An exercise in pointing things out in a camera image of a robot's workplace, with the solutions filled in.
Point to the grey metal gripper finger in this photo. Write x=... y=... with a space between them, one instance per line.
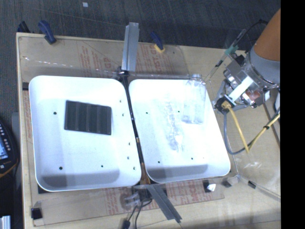
x=239 y=107
x=218 y=94

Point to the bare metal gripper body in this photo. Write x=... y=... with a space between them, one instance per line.
x=238 y=74

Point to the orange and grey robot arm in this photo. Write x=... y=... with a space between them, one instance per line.
x=268 y=39

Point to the clear plastic bottle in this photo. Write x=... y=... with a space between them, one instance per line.
x=193 y=104

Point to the white plastic tray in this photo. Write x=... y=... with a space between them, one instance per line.
x=166 y=166
x=83 y=156

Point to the thin black and white rod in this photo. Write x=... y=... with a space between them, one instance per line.
x=136 y=132

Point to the brown cardboard board, red print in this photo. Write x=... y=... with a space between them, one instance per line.
x=95 y=56

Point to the black ridged rectangular tray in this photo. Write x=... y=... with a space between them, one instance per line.
x=88 y=117

